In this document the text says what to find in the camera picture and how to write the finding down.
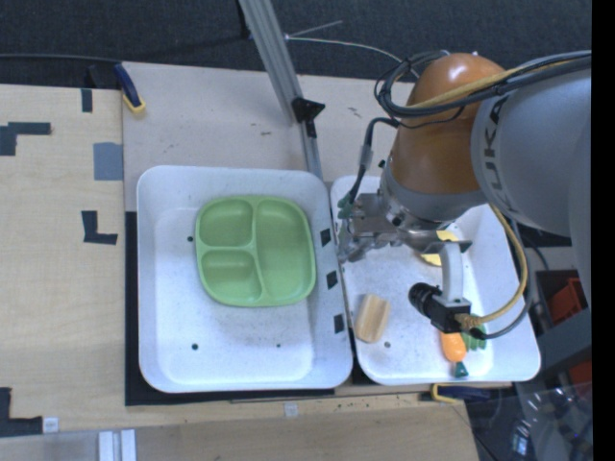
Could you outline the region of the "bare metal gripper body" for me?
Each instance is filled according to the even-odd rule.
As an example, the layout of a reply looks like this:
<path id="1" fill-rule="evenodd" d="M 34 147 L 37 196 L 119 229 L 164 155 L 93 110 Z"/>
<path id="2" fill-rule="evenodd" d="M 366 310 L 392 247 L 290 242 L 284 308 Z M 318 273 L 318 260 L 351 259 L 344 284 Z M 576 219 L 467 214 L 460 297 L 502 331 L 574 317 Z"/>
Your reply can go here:
<path id="1" fill-rule="evenodd" d="M 381 193 L 363 193 L 355 200 L 346 231 L 357 242 L 362 237 L 381 236 L 387 245 L 407 245 L 424 249 L 436 240 L 436 233 L 446 229 L 449 221 L 431 221 L 411 213 L 395 198 Z"/>

